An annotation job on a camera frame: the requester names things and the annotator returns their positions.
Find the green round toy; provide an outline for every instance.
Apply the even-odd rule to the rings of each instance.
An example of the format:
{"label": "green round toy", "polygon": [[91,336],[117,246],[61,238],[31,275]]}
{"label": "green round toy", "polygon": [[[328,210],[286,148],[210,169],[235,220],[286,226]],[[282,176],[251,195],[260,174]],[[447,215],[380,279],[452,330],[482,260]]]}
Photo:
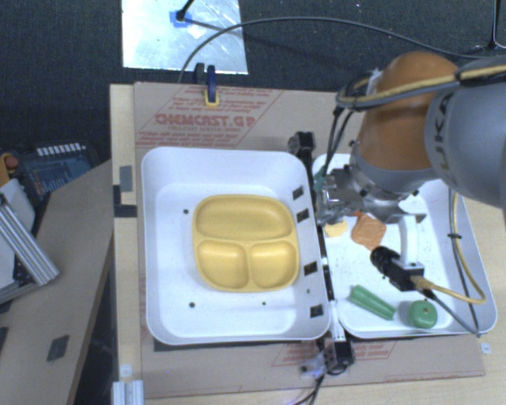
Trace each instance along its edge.
{"label": "green round toy", "polygon": [[409,308],[408,321],[417,328],[433,328],[437,323],[437,310],[427,300],[415,301]]}

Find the black floor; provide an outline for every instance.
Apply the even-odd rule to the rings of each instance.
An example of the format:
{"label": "black floor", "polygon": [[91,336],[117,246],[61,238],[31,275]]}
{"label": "black floor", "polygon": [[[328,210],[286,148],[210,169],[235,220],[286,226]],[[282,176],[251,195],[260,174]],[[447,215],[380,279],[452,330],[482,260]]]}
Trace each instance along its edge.
{"label": "black floor", "polygon": [[[337,17],[455,53],[490,53],[479,46],[489,42],[493,0],[239,2],[243,20]],[[498,40],[506,44],[506,0],[499,14]],[[220,76],[220,84],[337,90],[358,73],[382,68],[402,52],[418,49],[366,29],[312,22],[247,28],[245,48],[250,74]],[[0,0],[0,148],[85,139],[102,160],[108,159],[109,85],[174,82],[176,77],[174,72],[122,67],[121,0]],[[298,129],[290,128],[289,133]],[[108,402],[113,334],[108,289],[105,296],[78,403]]]}

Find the yellow cable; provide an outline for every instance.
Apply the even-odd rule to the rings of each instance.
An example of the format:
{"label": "yellow cable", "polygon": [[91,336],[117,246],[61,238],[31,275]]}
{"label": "yellow cable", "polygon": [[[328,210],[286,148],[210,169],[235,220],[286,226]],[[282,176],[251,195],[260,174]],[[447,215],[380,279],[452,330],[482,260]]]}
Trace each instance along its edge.
{"label": "yellow cable", "polygon": [[458,76],[453,75],[445,75],[443,77],[424,79],[422,81],[417,81],[416,83],[404,84],[399,87],[395,87],[393,89],[388,89],[382,91],[380,93],[369,94],[366,96],[359,97],[347,97],[341,96],[338,97],[337,100],[341,102],[352,102],[356,104],[360,104],[363,102],[369,102],[371,100],[379,100],[389,98],[391,96],[400,95],[402,93],[407,93],[409,91],[422,89],[424,87],[433,87],[441,84],[452,83],[458,80],[468,81],[474,78],[482,78],[482,77],[491,77],[493,75],[498,75],[500,73],[506,72],[506,64],[501,64],[492,67],[481,67],[479,69],[467,69],[459,73]]}
{"label": "yellow cable", "polygon": [[[454,234],[457,235],[457,192],[454,192],[454,195],[452,197],[452,205],[453,205],[453,214],[452,214],[452,228],[454,230]],[[457,255],[460,258],[461,265],[463,266],[463,269],[465,270],[466,276],[471,281],[472,286],[474,289],[478,292],[480,295],[480,299],[473,299],[472,297],[467,297],[466,295],[456,293],[455,291],[452,291],[451,289],[447,289],[441,286],[438,286],[436,283],[433,283],[431,281],[428,281],[426,278],[422,276],[411,276],[411,281],[416,285],[418,289],[434,289],[435,291],[439,291],[440,293],[444,293],[447,295],[451,295],[452,297],[466,301],[467,303],[472,303],[474,305],[482,305],[486,302],[487,298],[480,286],[477,284],[476,280],[472,276],[471,270],[466,263],[466,259],[463,255],[463,251],[461,250],[461,244],[459,242],[459,239],[455,238],[455,250],[457,251]]]}

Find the yellow plate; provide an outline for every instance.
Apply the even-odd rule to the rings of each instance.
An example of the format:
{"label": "yellow plate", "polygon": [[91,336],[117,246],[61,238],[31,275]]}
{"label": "yellow plate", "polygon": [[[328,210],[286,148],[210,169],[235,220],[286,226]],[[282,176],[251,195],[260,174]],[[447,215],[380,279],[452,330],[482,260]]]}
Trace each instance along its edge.
{"label": "yellow plate", "polygon": [[217,195],[202,200],[193,216],[193,245],[199,273],[215,289],[275,291],[298,276],[293,216],[274,198]]}

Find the silver metal sheet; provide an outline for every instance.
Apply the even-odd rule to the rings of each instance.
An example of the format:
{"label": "silver metal sheet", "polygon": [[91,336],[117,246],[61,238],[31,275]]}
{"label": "silver metal sheet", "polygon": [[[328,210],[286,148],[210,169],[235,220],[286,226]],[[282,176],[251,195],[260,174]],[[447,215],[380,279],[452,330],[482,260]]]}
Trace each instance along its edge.
{"label": "silver metal sheet", "polygon": [[[187,0],[122,0],[122,43],[125,68],[180,70],[197,45],[216,31],[195,24],[174,23],[171,14]],[[240,22],[238,0],[195,0],[187,18],[219,28]],[[218,73],[247,74],[241,29],[221,35],[204,47],[197,62],[213,64]]]}

